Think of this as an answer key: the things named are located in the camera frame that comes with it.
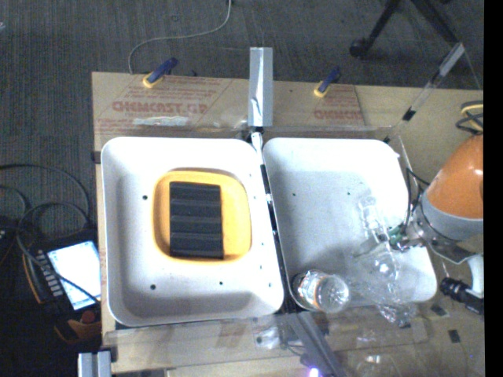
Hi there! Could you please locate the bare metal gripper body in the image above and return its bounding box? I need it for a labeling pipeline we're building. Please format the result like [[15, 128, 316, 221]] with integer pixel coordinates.
[[387, 220, 435, 253]]

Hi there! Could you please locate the clear plastic bottle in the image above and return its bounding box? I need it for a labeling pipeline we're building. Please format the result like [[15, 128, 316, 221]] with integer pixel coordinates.
[[356, 193, 391, 243], [365, 249, 402, 287], [292, 269, 351, 314], [375, 284, 420, 328]]

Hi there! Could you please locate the white plastic tray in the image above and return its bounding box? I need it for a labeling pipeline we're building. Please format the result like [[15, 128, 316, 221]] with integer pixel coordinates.
[[261, 137, 439, 313], [100, 135, 285, 328]]

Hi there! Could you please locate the brown cardboard board red print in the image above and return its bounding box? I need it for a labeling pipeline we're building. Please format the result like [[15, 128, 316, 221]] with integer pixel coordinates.
[[90, 71, 484, 375]]

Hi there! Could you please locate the black ribbed block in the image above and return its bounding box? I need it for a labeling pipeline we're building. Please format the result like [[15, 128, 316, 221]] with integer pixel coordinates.
[[168, 181, 226, 261]]

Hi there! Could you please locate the orange plate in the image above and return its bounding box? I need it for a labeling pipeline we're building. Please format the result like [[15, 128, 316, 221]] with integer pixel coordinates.
[[152, 167, 252, 265]]

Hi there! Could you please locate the black cylinder on white bracket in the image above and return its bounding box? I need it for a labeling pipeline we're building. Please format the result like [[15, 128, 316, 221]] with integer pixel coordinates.
[[439, 252, 484, 316]]

